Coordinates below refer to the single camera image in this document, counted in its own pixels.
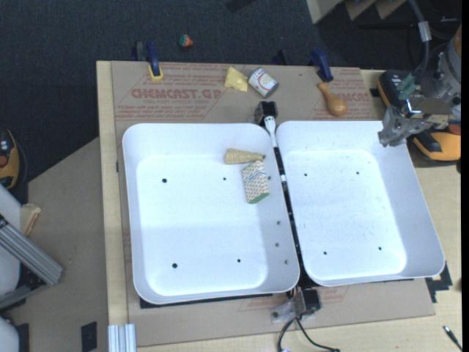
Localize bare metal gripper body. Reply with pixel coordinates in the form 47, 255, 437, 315
405, 94, 454, 131

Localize white plastic tray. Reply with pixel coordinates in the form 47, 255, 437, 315
121, 122, 301, 305
274, 120, 446, 288

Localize thin black and white rod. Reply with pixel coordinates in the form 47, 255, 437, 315
264, 117, 306, 290

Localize small white can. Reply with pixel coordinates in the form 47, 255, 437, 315
248, 67, 279, 99

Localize beige cone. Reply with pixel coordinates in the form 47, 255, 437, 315
224, 147, 267, 166

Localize yellow cheese wedge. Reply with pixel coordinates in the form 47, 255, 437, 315
224, 66, 250, 94

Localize brown cardboard board red print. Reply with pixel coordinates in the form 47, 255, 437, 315
109, 60, 437, 348

